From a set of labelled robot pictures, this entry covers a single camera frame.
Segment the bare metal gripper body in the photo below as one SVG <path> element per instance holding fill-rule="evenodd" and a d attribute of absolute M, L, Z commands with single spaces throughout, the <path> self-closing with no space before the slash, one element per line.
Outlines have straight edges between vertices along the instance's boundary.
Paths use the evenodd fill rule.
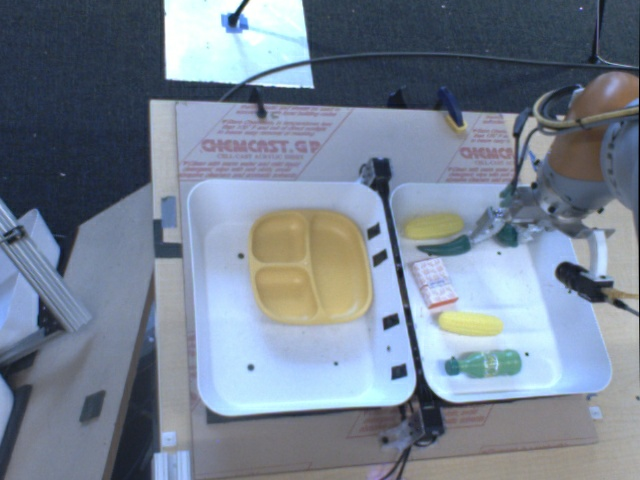
<path fill-rule="evenodd" d="M 509 222 L 554 229 L 574 239 L 593 233 L 584 220 L 602 212 L 613 199 L 606 186 L 508 186 L 501 192 Z"/>

